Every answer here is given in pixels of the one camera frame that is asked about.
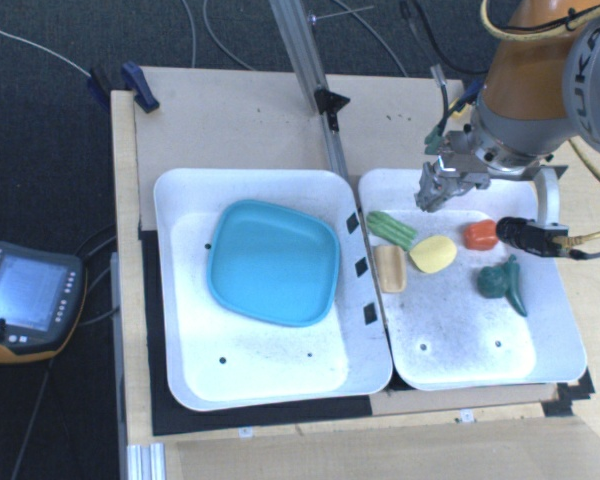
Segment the black floor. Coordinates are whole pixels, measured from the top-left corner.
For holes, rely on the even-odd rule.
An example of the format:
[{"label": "black floor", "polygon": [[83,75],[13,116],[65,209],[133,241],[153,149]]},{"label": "black floor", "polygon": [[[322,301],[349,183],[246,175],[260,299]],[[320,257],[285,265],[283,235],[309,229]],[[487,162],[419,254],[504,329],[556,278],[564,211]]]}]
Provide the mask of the black floor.
[{"label": "black floor", "polygon": [[[186,0],[196,29],[196,67],[243,69],[223,53],[203,24],[204,0]],[[400,17],[400,0],[341,0],[373,5],[361,16],[393,49],[409,76],[429,77],[429,62]],[[478,21],[480,0],[418,0],[447,57],[471,70],[487,68],[496,42]],[[329,0],[304,0],[322,16]],[[516,0],[500,0],[509,15]],[[246,64],[288,71],[290,63],[267,0],[209,0],[214,33]],[[188,67],[192,34],[179,0],[0,0],[0,30],[58,52],[77,66],[100,66],[115,88],[120,67]],[[325,71],[403,76],[396,62],[350,16],[324,20],[316,40]],[[449,78],[473,79],[445,68]],[[91,98],[73,66],[0,35],[0,240],[72,253],[115,222],[110,117]],[[110,236],[95,236],[94,248]],[[108,266],[115,244],[90,260],[91,278]],[[84,318],[111,308],[108,280],[90,293]],[[0,480],[115,479],[117,420],[110,320],[79,328],[53,362],[0,367]],[[24,453],[21,445],[48,379]]]}]

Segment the wire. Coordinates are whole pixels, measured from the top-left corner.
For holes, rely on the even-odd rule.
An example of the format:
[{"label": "wire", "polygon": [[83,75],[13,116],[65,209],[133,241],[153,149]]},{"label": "wire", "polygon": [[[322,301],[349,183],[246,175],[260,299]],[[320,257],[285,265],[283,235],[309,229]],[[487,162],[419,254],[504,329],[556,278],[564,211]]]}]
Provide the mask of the wire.
[{"label": "wire", "polygon": [[[347,6],[340,0],[330,0],[330,1],[332,3],[338,5],[339,7],[341,7],[347,13],[350,13],[353,18],[355,18],[365,29],[367,29],[367,31],[382,45],[382,47],[385,49],[385,51],[389,54],[389,56],[391,57],[393,62],[396,64],[396,66],[398,67],[398,69],[400,70],[402,75],[405,77],[409,76],[407,74],[406,69],[400,62],[400,59],[398,59],[398,56],[393,52],[393,50],[386,43],[386,41],[384,39],[382,39],[380,34],[378,34],[373,29],[373,27],[371,25],[369,25],[369,23],[367,23],[362,17],[360,17],[355,10],[351,9],[349,6]],[[208,5],[209,5],[209,0],[204,0],[203,4],[202,4],[202,19],[204,21],[205,29],[207,30],[207,33],[209,34],[209,36],[211,37],[213,42],[216,44],[216,46],[218,48],[220,48],[220,50],[222,50],[222,52],[225,55],[227,55],[229,58],[231,58],[236,64],[239,64],[243,68],[248,69],[250,71],[257,71],[253,66],[247,64],[245,61],[243,61],[237,55],[235,55],[233,52],[231,52],[224,44],[222,44],[220,39],[218,39],[216,34],[213,32],[213,29],[211,28],[211,23],[209,22],[209,15],[208,15],[208,11],[207,11]]]},{"label": "wire", "polygon": [[600,5],[596,5],[579,12],[574,11],[563,18],[533,27],[499,27],[491,20],[491,1],[482,0],[480,4],[480,19],[487,31],[502,41],[539,41],[549,37],[556,37],[565,32],[572,32],[585,23],[600,17]]},{"label": "wire", "polygon": [[96,247],[91,249],[91,251],[89,251],[87,254],[85,254],[82,261],[84,261],[86,263],[91,258],[93,258],[97,253],[99,253],[102,249],[104,249],[108,245],[115,242],[117,240],[117,238],[118,238],[117,235],[110,236],[105,241],[103,241],[102,243],[98,244]]},{"label": "wire", "polygon": [[[93,292],[93,290],[96,288],[96,286],[98,286],[98,284],[100,284],[102,282],[103,279],[105,279],[105,277],[107,276],[107,274],[111,273],[111,267],[107,267],[106,269],[104,269],[99,275],[98,277],[96,277],[92,282],[91,285],[89,286],[89,288],[87,289],[87,293],[85,294],[85,297],[88,297],[89,294],[91,294]],[[96,324],[98,322],[101,322],[102,320],[107,319],[108,317],[114,315],[115,313],[117,313],[120,310],[119,306],[116,306],[115,308],[102,313],[98,316],[94,316],[93,318],[90,318],[89,320],[85,320],[83,322],[80,322],[78,324],[78,327],[87,327],[89,325],[93,325]]]},{"label": "wire", "polygon": [[115,226],[116,226],[115,224],[108,224],[105,227],[103,227],[102,229],[99,229],[98,231],[96,231],[96,232],[92,233],[91,235],[89,235],[78,246],[78,248],[76,249],[74,255],[75,256],[80,256],[80,253],[82,252],[82,249],[84,249],[91,240],[93,240],[95,237],[97,237],[101,233],[104,233],[105,231],[109,231],[110,229],[114,228]]},{"label": "wire", "polygon": [[552,241],[560,244],[564,249],[571,249],[576,245],[582,245],[598,239],[600,239],[600,231],[581,236],[555,236]]},{"label": "wire", "polygon": [[[191,67],[195,67],[196,65],[196,52],[197,52],[197,34],[196,34],[196,27],[195,27],[195,22],[193,20],[193,14],[191,13],[191,9],[189,8],[189,4],[187,3],[186,0],[180,0],[180,3],[182,4],[182,6],[184,7],[185,12],[187,13],[187,19],[189,20],[189,28],[191,30]],[[49,50],[48,48],[45,48],[44,46],[40,46],[39,44],[36,44],[32,41],[29,41],[27,39],[18,37],[18,36],[14,36],[12,34],[8,34],[6,32],[3,32],[0,30],[0,34],[8,37],[10,39],[15,39],[16,41],[21,41],[23,43],[26,43],[28,45],[31,46],[35,46],[36,48],[41,49],[42,51],[45,51],[47,53],[50,53],[51,55],[54,55],[55,57],[58,57],[59,59],[69,63],[71,66],[73,66],[74,68],[80,70],[82,72],[82,74],[86,75],[87,77],[91,77],[91,74],[86,70],[81,68],[80,66],[76,65],[74,62],[70,61],[69,59],[63,57],[62,55]]]},{"label": "wire", "polygon": [[357,9],[352,9],[351,11],[340,11],[332,12],[331,14],[323,14],[322,16],[311,16],[311,23],[317,23],[320,20],[337,18],[338,16],[345,16],[346,14],[353,14],[355,12],[370,11],[373,8],[373,5],[365,5],[364,7],[358,7]]},{"label": "wire", "polygon": [[64,435],[67,438],[67,445],[69,451],[71,453],[71,458],[74,462],[74,467],[78,472],[78,477],[80,480],[84,480],[85,476],[82,472],[82,465],[80,464],[78,448],[76,447],[75,440],[71,436],[71,432],[69,432],[69,425],[67,424],[67,415],[64,408],[64,404],[62,403],[62,397],[60,396],[60,390],[58,389],[58,385],[53,377],[53,375],[49,376],[49,384],[51,386],[51,392],[55,396],[56,405],[58,407],[58,412],[60,413],[60,419],[62,420],[62,429],[64,430]]},{"label": "wire", "polygon": [[191,29],[191,67],[194,68],[196,66],[196,50],[197,50],[197,38],[196,38],[196,26],[193,21],[193,15],[191,14],[191,9],[189,8],[189,4],[187,4],[186,0],[180,0],[180,3],[184,7],[185,12],[187,13],[187,19],[189,20],[189,28]]},{"label": "wire", "polygon": [[24,440],[22,442],[22,445],[20,446],[20,451],[18,452],[18,457],[16,458],[16,463],[13,467],[13,472],[11,473],[11,480],[16,480],[18,478],[20,466],[22,465],[22,459],[24,458],[27,446],[29,445],[29,439],[31,439],[31,431],[33,430],[33,425],[36,421],[36,418],[38,417],[38,412],[40,411],[42,397],[44,395],[45,390],[47,389],[47,383],[49,382],[49,376],[51,375],[51,368],[53,367],[54,359],[55,357],[52,357],[47,363],[47,369],[44,372],[44,377],[42,378],[42,384],[40,385],[40,389],[38,389],[38,396],[36,397],[36,402],[33,406],[33,412],[31,413],[31,417],[29,418],[29,423],[27,425],[27,430],[24,435]]},{"label": "wire", "polygon": [[574,260],[595,260],[600,258],[600,252],[589,253],[578,249],[571,249],[569,251],[569,257]]},{"label": "wire", "polygon": [[440,86],[440,92],[442,93],[442,119],[438,123],[438,133],[440,135],[444,134],[444,130],[447,127],[447,121],[449,120],[449,116],[452,112],[449,109],[449,93],[447,91],[447,84],[442,84]]},{"label": "wire", "polygon": [[420,50],[424,53],[424,55],[429,59],[430,64],[436,64],[436,62],[427,53],[424,45],[422,44],[422,40],[420,39],[420,36],[418,35],[418,30],[415,26],[415,22],[413,21],[413,16],[411,14],[411,10],[409,9],[409,3],[413,4],[416,12],[418,13],[418,16],[420,17],[420,21],[422,21],[422,25],[427,34],[427,38],[429,39],[429,43],[431,44],[431,47],[436,52],[438,57],[440,57],[442,62],[444,62],[444,64],[446,64],[451,69],[457,71],[458,73],[463,73],[465,75],[479,76],[479,75],[484,75],[488,72],[488,70],[486,70],[486,69],[479,69],[479,70],[467,69],[462,66],[458,66],[457,64],[455,64],[454,62],[449,60],[449,58],[444,54],[444,52],[438,45],[438,42],[436,41],[436,38],[433,34],[433,29],[431,27],[431,23],[429,22],[427,13],[422,8],[420,3],[417,0],[401,0],[400,1],[400,13],[401,13],[402,17],[407,21],[407,23],[409,25],[409,29],[411,30],[411,34],[413,35],[414,39],[416,40],[416,44],[420,47]]},{"label": "wire", "polygon": [[569,144],[571,145],[571,148],[576,153],[578,158],[582,161],[582,163],[585,165],[585,167],[593,175],[593,177],[596,178],[600,182],[600,170],[598,170],[596,168],[596,166],[593,165],[593,162],[591,162],[591,160],[589,158],[587,158],[584,151],[582,151],[582,148],[576,143],[576,141],[574,139],[569,139]]},{"label": "wire", "polygon": [[24,37],[20,37],[20,36],[15,36],[13,34],[9,34],[8,32],[4,32],[2,30],[0,30],[0,35],[4,36],[4,37],[7,37],[9,39],[14,39],[16,41],[20,41],[21,43],[28,44],[29,46],[33,46],[35,48],[38,48],[39,50],[42,50],[43,52],[49,53],[49,54],[53,55],[54,57],[60,59],[61,61],[66,62],[72,68],[77,69],[78,71],[80,71],[80,73],[82,73],[87,78],[91,78],[91,74],[86,69],[81,68],[75,62],[67,59],[65,56],[60,55],[57,52],[54,52],[53,50],[50,50],[49,48],[47,48],[45,46],[39,45],[38,43],[34,43],[33,41],[29,41],[28,39],[25,39]]}]

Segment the green toy pepper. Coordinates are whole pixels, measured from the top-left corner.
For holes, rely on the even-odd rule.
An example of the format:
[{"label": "green toy pepper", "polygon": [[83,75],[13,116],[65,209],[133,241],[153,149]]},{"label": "green toy pepper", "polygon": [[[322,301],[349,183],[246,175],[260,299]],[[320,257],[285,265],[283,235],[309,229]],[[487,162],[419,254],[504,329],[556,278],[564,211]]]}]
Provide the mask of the green toy pepper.
[{"label": "green toy pepper", "polygon": [[520,265],[512,254],[509,260],[495,267],[484,267],[478,274],[478,291],[483,297],[506,297],[519,315],[527,316],[520,296]]}]

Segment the blue plastic dish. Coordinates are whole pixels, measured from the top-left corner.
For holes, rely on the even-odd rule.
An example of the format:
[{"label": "blue plastic dish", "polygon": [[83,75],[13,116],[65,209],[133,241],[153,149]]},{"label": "blue plastic dish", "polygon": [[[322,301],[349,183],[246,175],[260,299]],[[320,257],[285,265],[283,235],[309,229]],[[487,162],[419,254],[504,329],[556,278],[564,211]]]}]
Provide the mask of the blue plastic dish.
[{"label": "blue plastic dish", "polygon": [[339,267],[340,243],[329,225],[291,208],[242,200],[220,217],[207,283],[227,309],[305,327],[329,312]]}]

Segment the metal pole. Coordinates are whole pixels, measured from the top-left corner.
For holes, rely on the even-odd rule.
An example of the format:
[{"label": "metal pole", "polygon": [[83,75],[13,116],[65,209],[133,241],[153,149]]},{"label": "metal pole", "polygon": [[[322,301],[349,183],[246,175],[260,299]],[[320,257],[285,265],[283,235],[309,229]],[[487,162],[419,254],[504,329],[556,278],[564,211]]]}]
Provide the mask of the metal pole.
[{"label": "metal pole", "polygon": [[[316,91],[329,87],[302,0],[269,0],[269,3],[300,88],[309,107],[317,114]],[[329,126],[326,113],[320,117],[331,170],[349,181],[340,135]]]}]

